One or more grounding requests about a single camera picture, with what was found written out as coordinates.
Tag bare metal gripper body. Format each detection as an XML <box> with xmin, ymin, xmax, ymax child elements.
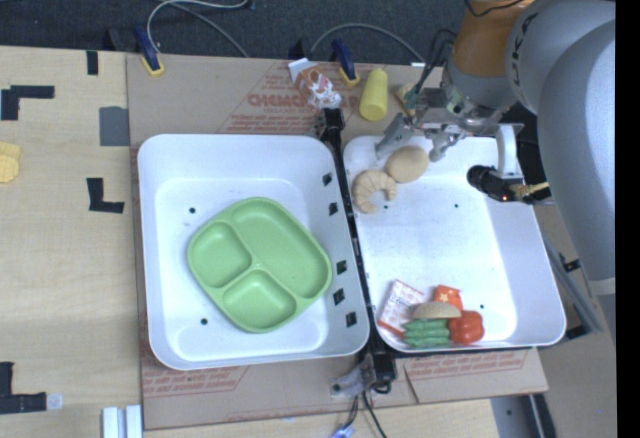
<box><xmin>409</xmin><ymin>85</ymin><xmax>502</xmax><ymax>137</ymax></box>

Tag tan round bread roll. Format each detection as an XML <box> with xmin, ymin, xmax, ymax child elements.
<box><xmin>384</xmin><ymin>144</ymin><xmax>431</xmax><ymax>185</ymax></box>

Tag small yellow toy food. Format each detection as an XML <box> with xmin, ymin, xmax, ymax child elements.
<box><xmin>394</xmin><ymin>82</ymin><xmax>419</xmax><ymax>116</ymax></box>

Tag yellow squeeze bottle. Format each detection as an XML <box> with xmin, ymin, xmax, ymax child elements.
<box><xmin>358</xmin><ymin>66</ymin><xmax>390</xmax><ymax>123</ymax></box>

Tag tan croissant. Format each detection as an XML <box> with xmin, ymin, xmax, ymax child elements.
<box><xmin>351</xmin><ymin>168</ymin><xmax>399</xmax><ymax>215</ymax></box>

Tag white and orange carton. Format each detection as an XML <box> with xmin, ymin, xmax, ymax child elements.
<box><xmin>287</xmin><ymin>56</ymin><xmax>343</xmax><ymax>110</ymax></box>

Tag white plastic tray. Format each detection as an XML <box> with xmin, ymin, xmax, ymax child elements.
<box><xmin>342</xmin><ymin>132</ymin><xmax>568</xmax><ymax>354</ymax></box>
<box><xmin>136</xmin><ymin>132</ymin><xmax>371</xmax><ymax>372</ymax></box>

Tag thin black rod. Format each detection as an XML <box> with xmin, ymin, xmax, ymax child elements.
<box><xmin>325</xmin><ymin>138</ymin><xmax>382</xmax><ymax>358</ymax></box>

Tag orange carton with star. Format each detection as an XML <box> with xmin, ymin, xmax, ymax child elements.
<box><xmin>431</xmin><ymin>283</ymin><xmax>463</xmax><ymax>311</ymax></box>

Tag white and orange packet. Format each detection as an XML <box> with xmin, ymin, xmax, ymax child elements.
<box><xmin>375</xmin><ymin>278</ymin><xmax>426</xmax><ymax>339</ymax></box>

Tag orange bell pepper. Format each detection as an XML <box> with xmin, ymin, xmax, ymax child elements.
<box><xmin>447</xmin><ymin>309</ymin><xmax>486</xmax><ymax>347</ymax></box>

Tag green pea pods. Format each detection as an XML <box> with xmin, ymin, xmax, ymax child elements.
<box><xmin>400</xmin><ymin>318</ymin><xmax>453</xmax><ymax>350</ymax></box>

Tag green divided plate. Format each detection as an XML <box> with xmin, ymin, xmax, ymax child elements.
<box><xmin>186</xmin><ymin>195</ymin><xmax>334</xmax><ymax>335</ymax></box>

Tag brown cardboard board red print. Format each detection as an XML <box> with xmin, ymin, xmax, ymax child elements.
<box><xmin>124</xmin><ymin>53</ymin><xmax>550</xmax><ymax>432</ymax></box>

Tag yellow corn cob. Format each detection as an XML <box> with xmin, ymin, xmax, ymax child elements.
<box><xmin>0</xmin><ymin>140</ymin><xmax>23</xmax><ymax>185</ymax></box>

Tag black cylinder on white bracket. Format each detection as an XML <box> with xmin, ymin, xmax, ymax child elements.
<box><xmin>466</xmin><ymin>123</ymin><xmax>526</xmax><ymax>204</ymax></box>

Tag black block with wires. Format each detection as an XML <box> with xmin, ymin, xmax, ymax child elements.
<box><xmin>366</xmin><ymin>349</ymin><xmax>399</xmax><ymax>395</ymax></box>
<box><xmin>314</xmin><ymin>106</ymin><xmax>348</xmax><ymax>144</ymax></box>

